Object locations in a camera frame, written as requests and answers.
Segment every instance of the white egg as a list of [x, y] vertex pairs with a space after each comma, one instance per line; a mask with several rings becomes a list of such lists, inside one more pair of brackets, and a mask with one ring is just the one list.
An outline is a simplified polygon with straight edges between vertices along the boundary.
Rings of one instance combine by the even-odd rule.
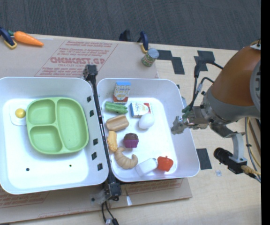
[[153, 126], [154, 123], [155, 123], [154, 115], [151, 113], [146, 113], [146, 114], [142, 115], [141, 118], [139, 119], [138, 126], [141, 129], [147, 129], [147, 128], [150, 128], [151, 126]]

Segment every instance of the cupcake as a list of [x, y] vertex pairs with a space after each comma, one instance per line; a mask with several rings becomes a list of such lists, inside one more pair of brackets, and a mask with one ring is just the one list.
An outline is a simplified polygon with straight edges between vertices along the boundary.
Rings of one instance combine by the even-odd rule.
[[127, 133], [123, 140], [126, 148], [137, 148], [139, 139], [135, 133]]

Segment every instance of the green plate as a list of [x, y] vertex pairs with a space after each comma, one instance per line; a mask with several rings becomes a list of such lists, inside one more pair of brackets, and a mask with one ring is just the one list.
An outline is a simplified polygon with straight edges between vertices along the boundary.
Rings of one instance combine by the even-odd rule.
[[89, 140], [82, 106], [67, 97], [32, 101], [26, 110], [28, 136], [32, 146], [44, 154], [64, 154], [83, 149]]

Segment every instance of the orange carrot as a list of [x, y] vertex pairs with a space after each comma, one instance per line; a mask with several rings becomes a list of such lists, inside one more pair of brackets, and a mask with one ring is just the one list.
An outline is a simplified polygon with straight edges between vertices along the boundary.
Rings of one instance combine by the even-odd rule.
[[42, 42], [40, 42], [36, 38], [22, 31], [16, 31], [14, 33], [14, 38], [16, 41], [21, 42], [21, 43], [26, 43], [26, 44], [35, 45], [35, 46], [44, 45]]

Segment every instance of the wooden table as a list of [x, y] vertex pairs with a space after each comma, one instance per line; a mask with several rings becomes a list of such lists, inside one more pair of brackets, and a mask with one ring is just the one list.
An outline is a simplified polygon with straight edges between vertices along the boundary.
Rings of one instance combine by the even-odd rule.
[[[44, 38], [48, 42], [49, 39], [70, 39], [79, 42], [100, 42], [100, 43], [112, 43], [113, 46], [117, 46], [114, 50], [119, 52], [118, 55], [113, 56], [113, 53], [106, 59], [106, 63], [119, 63], [123, 64], [125, 69], [132, 65], [132, 60], [136, 59], [135, 66], [139, 66], [140, 59], [144, 55], [140, 49], [140, 44], [133, 42], [121, 42], [121, 41], [107, 41], [107, 40], [94, 40], [84, 38], [63, 38], [52, 36], [37, 36], [38, 38]], [[198, 56], [197, 51], [210, 51], [213, 52], [215, 62], [221, 66], [224, 66], [227, 61], [236, 53], [231, 50], [221, 49], [209, 49], [198, 47], [186, 47], [186, 46], [173, 46], [173, 45], [158, 45], [150, 44], [150, 47], [156, 48], [161, 51], [171, 51], [174, 58], [180, 58], [185, 74], [175, 74], [171, 60], [157, 60], [153, 64], [153, 68], [156, 71], [155, 78], [169, 79], [175, 82], [180, 87], [180, 93], [189, 103], [192, 99], [194, 88], [194, 66], [196, 65], [195, 56]], [[1, 47], [7, 54], [11, 54], [8, 48]], [[28, 50], [34, 51], [35, 48], [28, 47]], [[38, 58], [36, 54], [29, 55], [29, 59], [33, 59], [32, 62], [25, 64], [15, 64], [12, 66], [4, 66], [4, 70], [0, 69], [0, 78], [4, 76], [28, 76], [38, 74], [38, 69], [35, 70], [31, 67], [31, 64], [38, 61], [39, 67], [46, 64], [46, 61]], [[202, 71], [200, 78], [207, 76], [212, 80], [215, 80], [220, 72], [215, 66], [207, 65], [208, 71]], [[129, 77], [138, 76], [136, 69], [128, 68], [130, 72]], [[125, 74], [120, 75], [115, 73], [117, 77], [124, 77]], [[206, 91], [210, 86], [210, 82], [204, 83], [203, 90]], [[195, 105], [200, 104], [202, 96], [198, 96]], [[237, 123], [230, 124], [228, 126], [233, 131], [244, 132], [245, 124], [244, 120], [239, 120]], [[245, 174], [235, 175], [227, 169], [223, 164], [219, 164], [219, 161], [214, 158], [213, 152], [216, 148], [222, 147], [230, 152], [233, 152], [233, 143], [231, 139], [224, 139], [214, 133], [210, 128], [205, 130], [192, 130], [193, 139], [197, 149], [206, 149], [209, 155], [211, 169], [203, 169], [196, 176], [188, 178], [190, 189], [192, 192], [192, 198], [178, 199], [173, 201], [158, 202], [151, 204], [143, 204], [137, 206], [127, 206], [122, 208], [112, 208], [111, 213], [117, 218], [119, 224], [205, 224], [205, 225], [217, 225], [217, 224], [249, 224], [258, 225], [262, 223], [261, 213], [261, 184], [248, 177]], [[252, 150], [256, 155], [258, 161], [260, 161], [260, 148], [257, 146], [257, 142], [252, 136], [252, 132], [249, 131], [250, 143], [252, 144]], [[248, 151], [245, 150], [245, 158], [248, 160], [248, 165], [251, 167], [251, 162], [248, 157]], [[101, 210], [91, 212], [81, 212], [75, 214], [69, 214], [66, 216], [56, 216], [48, 218], [40, 218], [28, 221], [18, 221], [11, 224], [15, 225], [41, 225], [41, 224], [105, 224], [102, 217]]]

